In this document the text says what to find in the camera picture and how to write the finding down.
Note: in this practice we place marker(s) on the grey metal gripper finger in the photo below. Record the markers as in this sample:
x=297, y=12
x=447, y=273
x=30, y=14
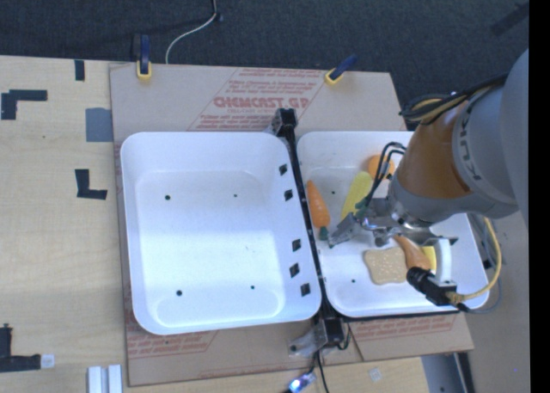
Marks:
x=383, y=238
x=346, y=231

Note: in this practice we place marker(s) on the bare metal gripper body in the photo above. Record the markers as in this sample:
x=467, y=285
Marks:
x=382, y=217

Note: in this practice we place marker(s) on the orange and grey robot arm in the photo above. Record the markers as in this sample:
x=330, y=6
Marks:
x=468, y=155

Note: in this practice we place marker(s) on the tan bread slice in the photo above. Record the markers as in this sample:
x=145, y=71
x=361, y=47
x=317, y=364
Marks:
x=384, y=266

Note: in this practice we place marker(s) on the orange-brown sausage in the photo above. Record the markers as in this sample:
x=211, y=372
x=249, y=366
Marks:
x=413, y=253

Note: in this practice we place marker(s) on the yellow banana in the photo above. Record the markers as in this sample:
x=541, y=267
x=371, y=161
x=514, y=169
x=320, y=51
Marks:
x=356, y=193

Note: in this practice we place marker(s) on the orange carrot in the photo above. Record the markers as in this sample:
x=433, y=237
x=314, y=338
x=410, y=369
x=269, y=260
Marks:
x=318, y=207

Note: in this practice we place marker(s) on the thin black rod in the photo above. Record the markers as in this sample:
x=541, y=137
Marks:
x=306, y=210

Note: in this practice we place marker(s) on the yellow block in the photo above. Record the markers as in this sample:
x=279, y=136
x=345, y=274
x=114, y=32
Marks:
x=430, y=256

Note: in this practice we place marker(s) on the orange ball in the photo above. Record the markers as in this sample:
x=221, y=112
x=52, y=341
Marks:
x=374, y=164

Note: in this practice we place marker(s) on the white plastic tray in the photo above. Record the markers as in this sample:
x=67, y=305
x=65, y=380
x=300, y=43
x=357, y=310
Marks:
x=206, y=232
x=344, y=292

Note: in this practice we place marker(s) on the brown cardboard board red print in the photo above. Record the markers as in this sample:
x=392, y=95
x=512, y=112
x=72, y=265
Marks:
x=172, y=99

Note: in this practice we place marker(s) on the black cylinder on white bracket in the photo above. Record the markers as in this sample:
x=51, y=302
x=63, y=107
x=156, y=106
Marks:
x=429, y=284

